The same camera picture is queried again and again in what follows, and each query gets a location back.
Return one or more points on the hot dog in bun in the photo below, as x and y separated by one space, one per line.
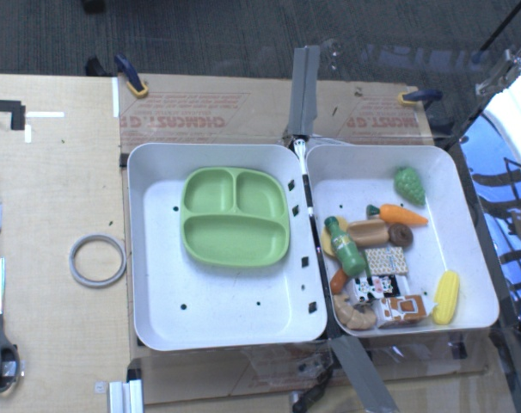
368 232

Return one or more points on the orange sausage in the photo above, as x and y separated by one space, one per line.
338 280

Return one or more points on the green divided plate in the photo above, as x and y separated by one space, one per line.
234 217

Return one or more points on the green bottle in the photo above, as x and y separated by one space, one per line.
346 250

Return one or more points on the orange carrot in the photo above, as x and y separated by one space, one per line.
400 214

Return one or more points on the yellow corn cob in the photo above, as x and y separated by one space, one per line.
446 297

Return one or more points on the brown cardboard board red print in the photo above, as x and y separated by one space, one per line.
191 118

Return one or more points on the patterned orange and white carton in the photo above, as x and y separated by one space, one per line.
386 260

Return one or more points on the brown doughnut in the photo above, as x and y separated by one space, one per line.
400 235

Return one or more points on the yellow round biscuit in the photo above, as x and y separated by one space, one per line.
327 243

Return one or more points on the thin black and white rod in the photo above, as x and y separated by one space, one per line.
306 183

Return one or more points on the white plastic tray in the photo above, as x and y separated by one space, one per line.
226 308
458 248

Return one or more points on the black and white cow carton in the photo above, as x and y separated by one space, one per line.
374 288

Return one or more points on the green grapes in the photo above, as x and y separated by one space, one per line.
410 185

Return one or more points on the grey tape roll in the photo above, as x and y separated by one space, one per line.
75 269

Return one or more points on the tan croissant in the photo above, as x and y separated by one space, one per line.
353 314

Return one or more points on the orange and white milk carton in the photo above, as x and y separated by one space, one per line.
404 310

